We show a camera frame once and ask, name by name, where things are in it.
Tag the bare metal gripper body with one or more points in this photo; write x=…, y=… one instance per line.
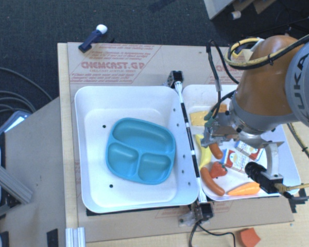
x=225, y=131

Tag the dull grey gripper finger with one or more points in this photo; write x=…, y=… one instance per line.
x=206, y=141

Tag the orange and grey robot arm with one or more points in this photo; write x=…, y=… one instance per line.
x=267, y=86

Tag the short orange sausage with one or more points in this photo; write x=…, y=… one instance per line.
x=216, y=151

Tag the yellow banana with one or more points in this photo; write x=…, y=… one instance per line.
x=206, y=158

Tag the thin black and white rod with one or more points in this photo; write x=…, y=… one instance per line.
x=188, y=127

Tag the orange biscuit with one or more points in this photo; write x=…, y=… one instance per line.
x=223, y=108

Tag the yellow cheese slice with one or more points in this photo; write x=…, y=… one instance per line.
x=197, y=118

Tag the red strawberry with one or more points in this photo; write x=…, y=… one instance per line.
x=217, y=170

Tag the white and red carton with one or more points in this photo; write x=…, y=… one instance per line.
x=249, y=150
x=235, y=161

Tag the long orange sausage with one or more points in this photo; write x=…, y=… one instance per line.
x=211, y=183

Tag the white plastic tray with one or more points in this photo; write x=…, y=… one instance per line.
x=92, y=127
x=237, y=180

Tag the orange carrot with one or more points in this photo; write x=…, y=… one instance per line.
x=244, y=189

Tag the blue divided plate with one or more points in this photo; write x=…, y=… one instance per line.
x=140, y=150

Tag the orange wedge block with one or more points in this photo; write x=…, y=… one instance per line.
x=248, y=237

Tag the brown cardboard board red print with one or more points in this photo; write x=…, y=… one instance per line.
x=134, y=225

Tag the black cylinder on white bracket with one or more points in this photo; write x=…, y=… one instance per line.
x=262, y=177

